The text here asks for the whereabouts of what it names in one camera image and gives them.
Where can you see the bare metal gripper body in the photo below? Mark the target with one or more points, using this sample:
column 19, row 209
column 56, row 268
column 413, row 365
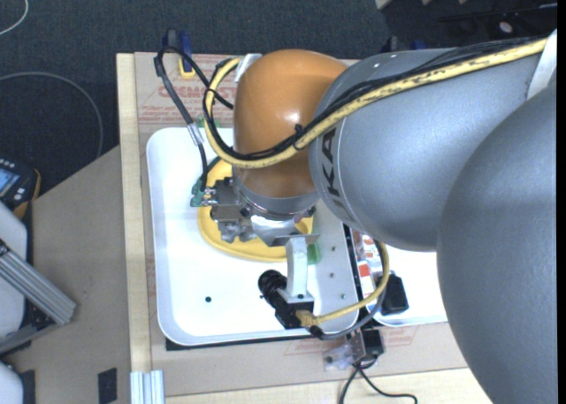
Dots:
column 231, row 208

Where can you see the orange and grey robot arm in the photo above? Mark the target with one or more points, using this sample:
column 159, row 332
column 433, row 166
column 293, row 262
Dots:
column 398, row 150

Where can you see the yellow divided plate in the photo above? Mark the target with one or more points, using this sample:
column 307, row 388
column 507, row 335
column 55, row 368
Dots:
column 247, row 249

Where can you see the white plastic tray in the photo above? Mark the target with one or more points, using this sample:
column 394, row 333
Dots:
column 420, row 287
column 185, row 261

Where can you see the green cube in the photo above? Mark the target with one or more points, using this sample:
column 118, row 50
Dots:
column 313, row 254

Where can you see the red and white packet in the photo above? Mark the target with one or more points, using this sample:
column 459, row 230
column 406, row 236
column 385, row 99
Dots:
column 366, row 270

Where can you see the brown cardboard board red print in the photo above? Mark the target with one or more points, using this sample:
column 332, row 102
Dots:
column 247, row 369

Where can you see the black rectangular object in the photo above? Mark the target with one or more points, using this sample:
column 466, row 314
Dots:
column 394, row 296

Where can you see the black cylinder on white bracket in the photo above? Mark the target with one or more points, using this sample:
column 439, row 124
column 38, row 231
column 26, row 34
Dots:
column 297, row 267

